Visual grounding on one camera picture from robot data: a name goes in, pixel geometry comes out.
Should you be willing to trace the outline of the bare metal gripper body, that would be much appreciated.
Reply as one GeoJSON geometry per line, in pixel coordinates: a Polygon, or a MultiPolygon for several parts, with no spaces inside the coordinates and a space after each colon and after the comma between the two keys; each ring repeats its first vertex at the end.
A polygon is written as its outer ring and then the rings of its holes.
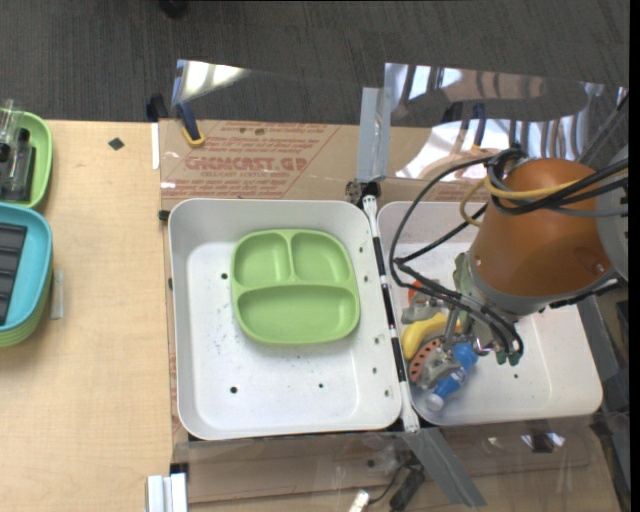
{"type": "Polygon", "coordinates": [[[443,294],[449,309],[445,346],[470,341],[477,353],[506,352],[506,317],[490,298],[470,252],[456,256],[453,288],[443,294]]]}

